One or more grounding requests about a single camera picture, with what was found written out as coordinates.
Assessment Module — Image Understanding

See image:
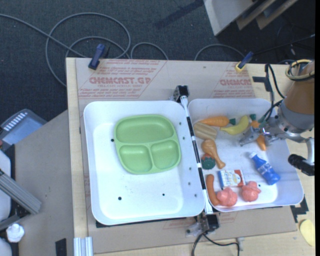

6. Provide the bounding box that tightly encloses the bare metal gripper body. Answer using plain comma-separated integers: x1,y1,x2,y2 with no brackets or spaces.
260,116,305,141

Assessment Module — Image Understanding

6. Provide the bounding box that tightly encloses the small orange carrot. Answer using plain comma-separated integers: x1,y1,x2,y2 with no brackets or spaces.
249,113,268,152

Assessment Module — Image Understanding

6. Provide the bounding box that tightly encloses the yellow banana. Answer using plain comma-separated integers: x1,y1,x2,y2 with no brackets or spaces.
219,114,251,136

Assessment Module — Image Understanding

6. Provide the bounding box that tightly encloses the white plastic tray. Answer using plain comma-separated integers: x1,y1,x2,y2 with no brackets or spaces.
83,100,206,226
187,98,305,213

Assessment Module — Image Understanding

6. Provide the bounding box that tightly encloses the blue bottle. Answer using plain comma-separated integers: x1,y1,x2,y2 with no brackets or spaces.
248,151,281,186

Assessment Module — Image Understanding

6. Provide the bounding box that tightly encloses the large orange carrot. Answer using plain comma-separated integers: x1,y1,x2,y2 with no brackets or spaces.
199,115,237,127

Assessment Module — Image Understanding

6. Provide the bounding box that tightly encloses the orange chicken drumstick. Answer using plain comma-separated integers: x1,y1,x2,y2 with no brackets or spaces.
201,139,226,170

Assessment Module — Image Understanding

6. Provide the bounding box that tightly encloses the tan ridged bread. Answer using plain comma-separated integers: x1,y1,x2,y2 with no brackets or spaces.
193,121,218,141

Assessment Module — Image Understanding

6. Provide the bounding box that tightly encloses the white blue and orange carton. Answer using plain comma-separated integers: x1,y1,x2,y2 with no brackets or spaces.
217,169,246,190

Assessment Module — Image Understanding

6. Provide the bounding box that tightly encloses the green and orange round toy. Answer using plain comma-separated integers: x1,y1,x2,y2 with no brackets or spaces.
201,153,216,170

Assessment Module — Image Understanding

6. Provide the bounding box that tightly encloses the thin black and white rod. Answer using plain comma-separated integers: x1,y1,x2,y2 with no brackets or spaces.
180,96,214,215

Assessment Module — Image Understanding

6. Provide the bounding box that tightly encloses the pink lumpy toy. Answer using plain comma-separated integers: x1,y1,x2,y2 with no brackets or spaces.
216,187,238,207
241,181,262,202

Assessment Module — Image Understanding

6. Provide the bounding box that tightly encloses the orange sausage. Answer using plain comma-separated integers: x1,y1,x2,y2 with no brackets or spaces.
205,174,221,207

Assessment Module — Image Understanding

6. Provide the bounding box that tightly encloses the pale yellow flat piece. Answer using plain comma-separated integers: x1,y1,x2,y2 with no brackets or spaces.
299,219,315,247

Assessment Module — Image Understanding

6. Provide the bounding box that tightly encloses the green divided plate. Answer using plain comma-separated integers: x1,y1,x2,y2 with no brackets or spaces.
113,114,182,175

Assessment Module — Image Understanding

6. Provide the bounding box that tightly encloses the brown cardboard board red print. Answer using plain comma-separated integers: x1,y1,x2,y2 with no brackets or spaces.
74,57,298,255

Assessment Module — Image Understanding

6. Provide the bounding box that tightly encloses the white plastic bottle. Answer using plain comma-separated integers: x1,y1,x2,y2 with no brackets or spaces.
5,223,25,244

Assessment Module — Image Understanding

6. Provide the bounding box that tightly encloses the black cylinder on white bracket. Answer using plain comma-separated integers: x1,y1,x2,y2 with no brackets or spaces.
287,132,315,177

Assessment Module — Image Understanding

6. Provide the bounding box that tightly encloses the black block with thin wires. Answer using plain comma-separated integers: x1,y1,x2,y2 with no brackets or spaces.
196,213,221,235
172,84,190,103

